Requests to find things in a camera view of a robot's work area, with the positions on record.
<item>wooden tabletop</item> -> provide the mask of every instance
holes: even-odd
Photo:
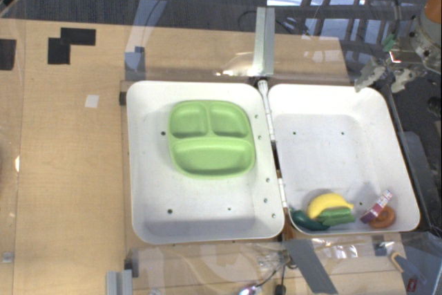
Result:
[[[96,44],[71,46],[70,65],[48,65],[48,38],[60,37],[61,27],[96,29]],[[135,30],[142,31],[150,76],[174,77],[195,68],[214,75],[237,57],[247,62],[253,51],[250,33]],[[0,71],[0,108],[9,115],[7,129],[0,130],[0,252],[15,253],[13,263],[0,264],[2,295],[104,294],[106,272],[123,269],[133,243],[127,242],[132,231],[125,224],[118,97],[132,31],[130,26],[1,20],[0,38],[17,40],[16,58],[24,65]],[[305,81],[348,83],[335,39],[278,35],[275,63],[282,78],[292,73]],[[98,98],[96,107],[86,104],[88,97],[95,103]],[[398,235],[389,237],[400,249]],[[148,294],[152,287],[174,295],[237,294],[268,273],[259,269],[256,252],[244,247],[240,242],[197,245],[186,256],[186,247],[142,245],[148,271],[134,280],[134,294]],[[368,252],[322,260],[340,294],[405,293],[400,273],[386,257]],[[215,265],[222,266],[224,276],[217,275]],[[238,269],[246,266],[249,271],[239,277]],[[288,271],[285,284],[288,294],[311,293],[299,271]],[[266,294],[274,285],[266,285]]]

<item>white plastic tray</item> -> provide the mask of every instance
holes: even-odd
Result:
[[[178,102],[233,102],[249,117],[255,166],[239,177],[213,180],[180,174],[169,155],[168,116]],[[127,93],[135,233],[152,244],[270,238],[284,214],[259,92],[245,84],[138,82]]]
[[[385,189],[396,222],[382,231],[409,231],[419,208],[383,97],[365,88],[281,84],[269,92],[287,202],[306,210],[327,192],[354,204],[356,222],[306,234],[379,232],[358,217]]]

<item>brown donut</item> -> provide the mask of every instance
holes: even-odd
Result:
[[[389,227],[394,222],[394,219],[394,210],[389,206],[385,206],[378,217],[370,221],[370,225],[375,229],[383,229],[384,227]]]

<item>green tray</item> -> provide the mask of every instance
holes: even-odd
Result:
[[[169,151],[175,168],[189,177],[233,177],[255,164],[249,118],[225,101],[184,101],[169,115]]]

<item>yellow banana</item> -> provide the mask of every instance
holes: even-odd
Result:
[[[328,208],[347,207],[353,209],[353,204],[347,203],[337,193],[326,193],[314,198],[307,207],[307,215],[310,219],[316,218],[323,210]]]

